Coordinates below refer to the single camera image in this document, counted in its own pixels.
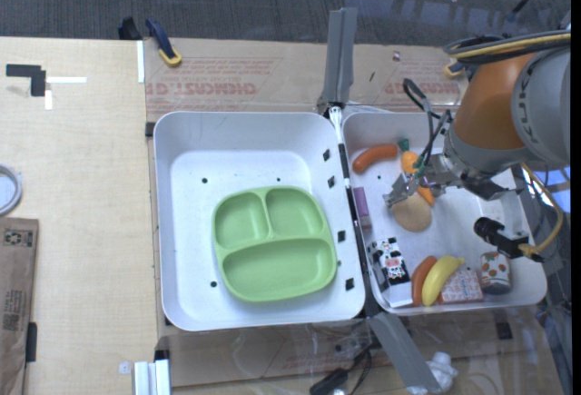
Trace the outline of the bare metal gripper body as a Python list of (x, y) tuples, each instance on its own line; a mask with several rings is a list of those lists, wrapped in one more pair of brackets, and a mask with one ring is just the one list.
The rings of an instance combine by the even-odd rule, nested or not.
[(419, 169), (419, 186), (429, 189), (434, 197), (444, 194), (448, 187), (463, 188), (464, 181), (474, 174), (474, 168), (455, 153), (423, 156)]

